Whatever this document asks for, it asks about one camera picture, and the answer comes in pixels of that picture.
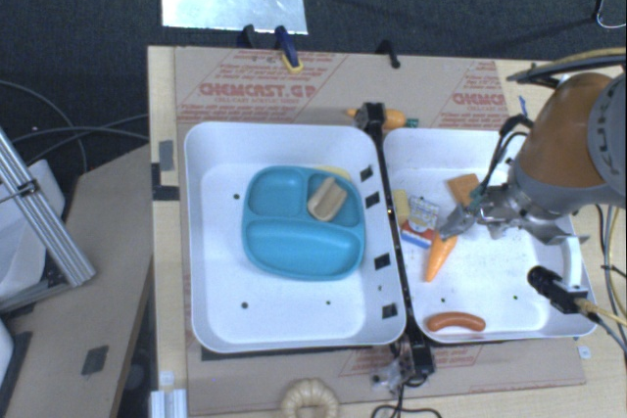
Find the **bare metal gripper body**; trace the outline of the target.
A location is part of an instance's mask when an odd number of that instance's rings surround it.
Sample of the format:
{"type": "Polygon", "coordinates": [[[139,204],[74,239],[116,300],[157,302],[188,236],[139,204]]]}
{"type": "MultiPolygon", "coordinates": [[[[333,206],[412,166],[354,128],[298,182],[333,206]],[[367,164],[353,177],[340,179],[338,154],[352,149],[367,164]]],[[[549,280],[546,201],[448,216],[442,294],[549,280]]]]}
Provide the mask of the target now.
{"type": "Polygon", "coordinates": [[[509,229],[524,230],[537,240],[558,237],[558,214],[538,206],[516,186],[479,186],[470,197],[469,211],[492,239],[503,238],[509,229]]]}

